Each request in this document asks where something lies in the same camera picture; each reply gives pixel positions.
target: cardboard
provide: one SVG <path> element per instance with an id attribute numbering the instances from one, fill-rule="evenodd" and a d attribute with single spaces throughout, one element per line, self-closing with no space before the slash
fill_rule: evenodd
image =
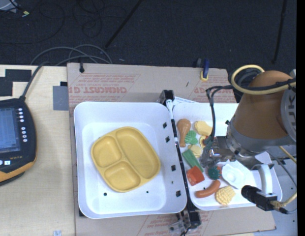
<path id="1" fill-rule="evenodd" d="M 173 90 L 175 96 L 196 102 L 208 102 L 205 90 L 228 85 L 225 69 L 209 70 L 209 79 L 200 80 L 201 68 L 151 67 L 134 65 L 83 64 L 67 65 L 69 114 L 73 163 L 76 235 L 170 236 L 169 225 L 177 221 L 175 214 L 139 215 L 130 217 L 89 219 L 80 216 L 77 191 L 76 148 L 73 110 L 83 101 L 157 102 L 161 92 Z M 222 90 L 215 102 L 235 103 L 232 90 Z M 214 236 L 243 234 L 275 229 L 271 212 L 256 207 L 199 211 L 202 224 L 189 235 Z"/>

